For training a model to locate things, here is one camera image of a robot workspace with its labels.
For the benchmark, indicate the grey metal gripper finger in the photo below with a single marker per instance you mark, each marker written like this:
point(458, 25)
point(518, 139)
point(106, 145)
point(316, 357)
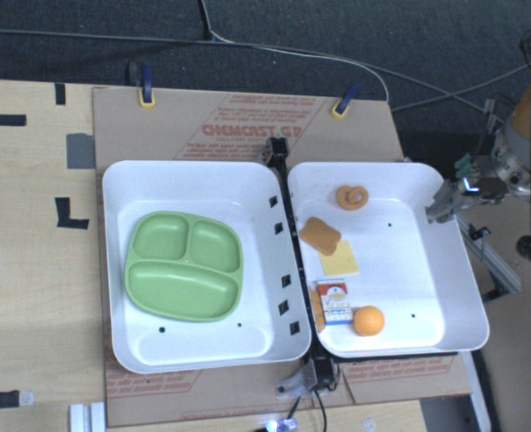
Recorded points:
point(437, 212)
point(451, 191)

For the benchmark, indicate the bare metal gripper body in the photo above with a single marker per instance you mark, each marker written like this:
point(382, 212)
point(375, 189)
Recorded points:
point(495, 182)

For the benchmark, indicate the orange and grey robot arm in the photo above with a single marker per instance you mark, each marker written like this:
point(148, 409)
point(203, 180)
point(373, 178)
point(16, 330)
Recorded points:
point(523, 110)

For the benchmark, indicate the white plastic tray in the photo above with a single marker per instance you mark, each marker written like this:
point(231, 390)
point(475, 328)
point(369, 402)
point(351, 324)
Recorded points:
point(409, 277)
point(256, 331)

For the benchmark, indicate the orange toy pretzel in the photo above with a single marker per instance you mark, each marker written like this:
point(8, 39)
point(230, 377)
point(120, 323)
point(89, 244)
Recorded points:
point(347, 200)

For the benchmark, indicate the yellow toy cheese slice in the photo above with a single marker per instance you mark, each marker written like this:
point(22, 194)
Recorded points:
point(341, 261)

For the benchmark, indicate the orange toy bread slice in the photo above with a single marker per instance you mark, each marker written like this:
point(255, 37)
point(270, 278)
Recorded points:
point(319, 235)

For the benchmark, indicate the orange ball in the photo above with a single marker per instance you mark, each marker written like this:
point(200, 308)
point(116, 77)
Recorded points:
point(368, 321)

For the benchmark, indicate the red and white carton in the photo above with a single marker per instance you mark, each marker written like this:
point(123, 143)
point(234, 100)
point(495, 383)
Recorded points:
point(335, 302)

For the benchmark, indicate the thin black rod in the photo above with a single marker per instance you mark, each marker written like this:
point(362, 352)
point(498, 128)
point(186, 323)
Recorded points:
point(292, 236)

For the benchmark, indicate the green divided plate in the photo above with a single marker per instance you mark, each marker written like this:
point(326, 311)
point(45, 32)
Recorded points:
point(182, 281)

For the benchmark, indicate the brown cardboard board red print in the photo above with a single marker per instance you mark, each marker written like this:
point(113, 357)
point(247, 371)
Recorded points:
point(166, 124)

